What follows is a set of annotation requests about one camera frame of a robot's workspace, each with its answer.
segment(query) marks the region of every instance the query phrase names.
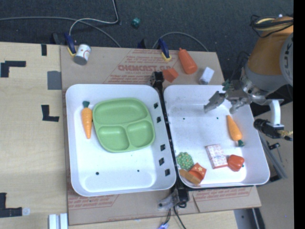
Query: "wooden table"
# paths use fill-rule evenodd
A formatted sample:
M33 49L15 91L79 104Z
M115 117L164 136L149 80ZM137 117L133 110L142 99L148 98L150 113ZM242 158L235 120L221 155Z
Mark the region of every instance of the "wooden table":
M60 46L47 45L43 56L40 44L0 42L0 62L5 61L26 61L26 67L10 67L9 76L0 78L0 192L7 193L7 208L30 208L30 214L1 218L0 228L48 228L49 214L67 213L62 92L48 90L47 82L48 72L61 71ZM59 121L42 121L41 105L49 105L50 116L59 116ZM181 215L181 219L187 228L237 228L232 210ZM69 228L153 229L163 221L151 218ZM177 217L169 223L171 229L181 228Z

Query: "tray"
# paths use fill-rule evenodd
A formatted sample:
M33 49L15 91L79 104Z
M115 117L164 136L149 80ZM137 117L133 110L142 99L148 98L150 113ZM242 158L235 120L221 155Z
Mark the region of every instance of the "tray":
M102 101L135 98L152 118L155 139L146 148L112 153L103 148L93 126L87 139L81 124L82 102L89 108ZM76 84L66 92L71 183L81 196L91 197L164 190L176 181L159 95L147 85Z
M195 185L180 177L191 188L235 187L261 185L269 180L270 172L249 105L232 115L243 133L244 147L237 147L228 132L226 115L231 103L227 100L204 113L203 106L216 92L223 92L219 85L171 85L164 90L175 156L187 152L194 163L207 169L204 179ZM220 144L224 154L235 154L245 159L244 167L233 172L229 167L213 169L205 146Z
M136 98L97 103L93 109L96 135L109 152L127 152L149 146L155 139L152 117Z

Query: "robotic arm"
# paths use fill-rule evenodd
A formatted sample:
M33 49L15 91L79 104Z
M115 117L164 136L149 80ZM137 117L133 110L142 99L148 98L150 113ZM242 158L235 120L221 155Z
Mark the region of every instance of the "robotic arm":
M203 107L204 111L215 109L225 99L232 104L232 114L251 102L269 105L271 121L257 119L254 127L271 138L292 140L289 137L292 132L284 131L284 126L280 123L280 103L283 100L266 97L283 85L293 86L293 18L257 17L251 25L256 32L259 30L263 33L259 35L260 38L242 68L240 79L225 81L225 93L217 91Z

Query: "white tray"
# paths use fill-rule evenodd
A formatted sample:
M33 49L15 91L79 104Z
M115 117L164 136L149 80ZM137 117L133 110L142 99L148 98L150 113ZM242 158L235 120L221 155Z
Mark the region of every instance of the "white tray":
M170 123L175 155L187 152L194 163L207 169L201 184L194 185L181 177L188 187L234 187L261 185L269 180L270 172L249 105L232 115L243 133L244 147L236 147L228 132L226 115L231 103L227 100L204 113L203 106L216 92L218 85L171 85L164 90L165 106ZM226 156L235 154L245 159L244 167L233 172L229 167L212 169L205 146L220 144Z
M86 138L81 123L82 102L89 101L93 109L98 102L123 97L134 97L146 104L155 140L140 150L110 153L100 145L94 127L91 138ZM67 90L66 105L71 183L78 194L87 197L123 194L163 190L174 185L176 172L155 89L147 85L77 84Z

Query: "pink and white box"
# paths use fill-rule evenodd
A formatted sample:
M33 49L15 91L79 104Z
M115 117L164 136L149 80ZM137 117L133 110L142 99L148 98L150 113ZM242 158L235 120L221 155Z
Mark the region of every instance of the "pink and white box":
M220 144L205 146L213 169L228 166L227 159L224 155L224 150Z

